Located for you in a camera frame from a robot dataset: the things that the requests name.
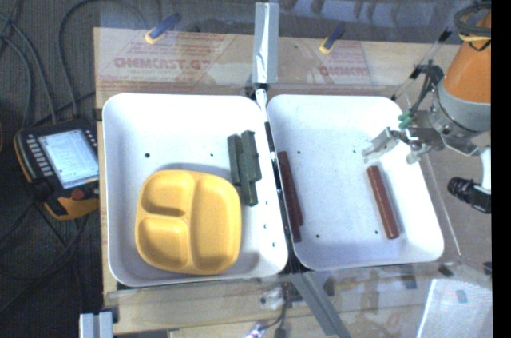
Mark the dark brown sausage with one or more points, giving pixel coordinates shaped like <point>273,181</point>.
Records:
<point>290,192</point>

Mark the dark green block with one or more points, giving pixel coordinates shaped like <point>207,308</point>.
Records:
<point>234,160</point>
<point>250,168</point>

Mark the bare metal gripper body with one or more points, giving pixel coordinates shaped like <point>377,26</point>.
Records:
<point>447,136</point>

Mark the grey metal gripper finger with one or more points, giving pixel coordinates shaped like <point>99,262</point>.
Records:
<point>380,142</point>
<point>416,154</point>

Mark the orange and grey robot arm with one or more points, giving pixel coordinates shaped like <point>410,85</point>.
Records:
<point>469,76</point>

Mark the black cylinder on white bracket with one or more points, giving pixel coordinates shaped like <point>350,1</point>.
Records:
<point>473,190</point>

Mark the yellow divided plate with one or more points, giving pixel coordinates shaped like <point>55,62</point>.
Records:
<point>187,220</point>

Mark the brown cardboard board, red print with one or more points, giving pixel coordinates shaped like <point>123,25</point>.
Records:
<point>167,60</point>

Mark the white plastic tray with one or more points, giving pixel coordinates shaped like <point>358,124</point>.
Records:
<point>335,188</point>
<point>175,128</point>

